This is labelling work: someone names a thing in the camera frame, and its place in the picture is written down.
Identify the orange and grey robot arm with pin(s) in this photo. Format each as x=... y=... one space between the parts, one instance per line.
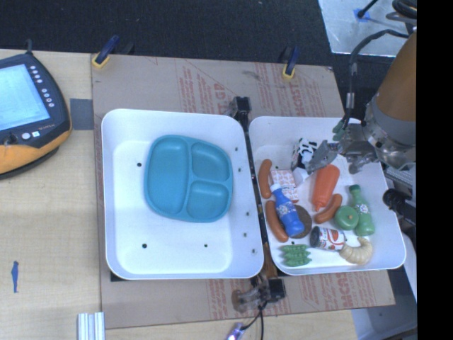
x=398 y=94

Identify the blue divided plate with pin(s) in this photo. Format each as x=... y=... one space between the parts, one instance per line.
x=166 y=175

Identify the brown round biscuit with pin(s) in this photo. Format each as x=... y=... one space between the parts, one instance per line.
x=306 y=221

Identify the green round apple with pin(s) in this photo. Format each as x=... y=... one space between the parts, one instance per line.
x=345 y=218

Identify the thin black and white rod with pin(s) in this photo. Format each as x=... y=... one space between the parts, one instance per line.
x=253 y=175

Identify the green bottle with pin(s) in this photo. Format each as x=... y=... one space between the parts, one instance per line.
x=362 y=212

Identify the brown sausage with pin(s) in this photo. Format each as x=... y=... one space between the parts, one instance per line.
x=329 y=209
x=264 y=175
x=275 y=223

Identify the green pea pods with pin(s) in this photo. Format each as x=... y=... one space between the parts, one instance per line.
x=295 y=255

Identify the orange squeeze bottle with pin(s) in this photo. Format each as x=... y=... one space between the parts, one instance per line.
x=325 y=186

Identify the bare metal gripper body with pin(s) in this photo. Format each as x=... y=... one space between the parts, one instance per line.
x=357 y=142

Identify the brown cardboard board red print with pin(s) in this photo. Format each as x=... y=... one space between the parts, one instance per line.
x=148 y=83

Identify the beige croissant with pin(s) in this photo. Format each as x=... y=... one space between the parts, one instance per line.
x=357 y=253

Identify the blue bottle white cap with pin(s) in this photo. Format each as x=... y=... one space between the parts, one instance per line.
x=288 y=212

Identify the black cylinder on white bracket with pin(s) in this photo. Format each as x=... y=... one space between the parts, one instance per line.
x=398 y=200

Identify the white plastic tray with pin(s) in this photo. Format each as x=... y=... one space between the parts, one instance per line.
x=382 y=246
x=170 y=246

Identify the red and white can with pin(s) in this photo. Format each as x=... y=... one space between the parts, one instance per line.
x=329 y=238

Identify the red and white carton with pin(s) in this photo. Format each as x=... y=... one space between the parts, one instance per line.
x=286 y=181

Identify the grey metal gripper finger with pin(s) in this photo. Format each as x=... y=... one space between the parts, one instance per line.
x=321 y=156
x=361 y=163

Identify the black and white cow carton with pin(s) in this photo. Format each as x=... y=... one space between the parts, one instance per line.
x=302 y=152

